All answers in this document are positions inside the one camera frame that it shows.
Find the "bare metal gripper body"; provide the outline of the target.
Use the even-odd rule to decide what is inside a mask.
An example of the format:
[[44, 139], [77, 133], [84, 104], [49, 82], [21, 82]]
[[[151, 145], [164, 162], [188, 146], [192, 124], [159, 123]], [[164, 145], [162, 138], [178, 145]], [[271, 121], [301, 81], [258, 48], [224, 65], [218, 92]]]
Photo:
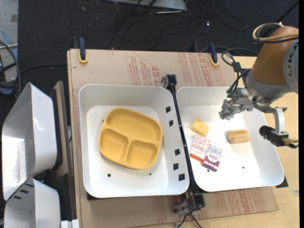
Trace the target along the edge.
[[232, 112], [251, 111], [253, 108], [261, 112], [272, 112], [272, 99], [265, 98], [254, 89], [237, 87], [227, 95], [228, 108]]

